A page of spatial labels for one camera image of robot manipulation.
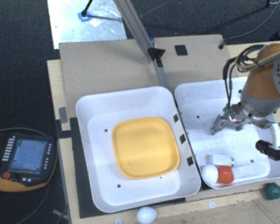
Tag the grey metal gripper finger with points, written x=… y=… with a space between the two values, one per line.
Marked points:
x=240 y=126
x=218 y=123

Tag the white plastic tray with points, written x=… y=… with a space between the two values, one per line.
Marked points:
x=101 y=151
x=235 y=143

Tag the white egg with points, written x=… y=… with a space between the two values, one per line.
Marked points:
x=209 y=174
x=146 y=215

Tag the black cylinder on white bracket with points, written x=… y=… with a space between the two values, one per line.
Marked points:
x=268 y=149

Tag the yellow plate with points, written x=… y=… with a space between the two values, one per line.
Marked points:
x=145 y=147

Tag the brown cardboard board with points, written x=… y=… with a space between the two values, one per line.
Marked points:
x=114 y=66

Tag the green broccoli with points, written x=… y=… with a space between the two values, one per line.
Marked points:
x=272 y=191

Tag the thin black rod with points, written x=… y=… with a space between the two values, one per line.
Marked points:
x=186 y=136

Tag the orange-red rounded cup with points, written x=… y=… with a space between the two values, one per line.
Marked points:
x=225 y=175

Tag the white bottle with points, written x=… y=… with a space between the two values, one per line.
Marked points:
x=221 y=159

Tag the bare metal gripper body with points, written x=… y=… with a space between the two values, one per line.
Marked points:
x=239 y=115

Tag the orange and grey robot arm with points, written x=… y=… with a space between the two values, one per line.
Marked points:
x=263 y=86

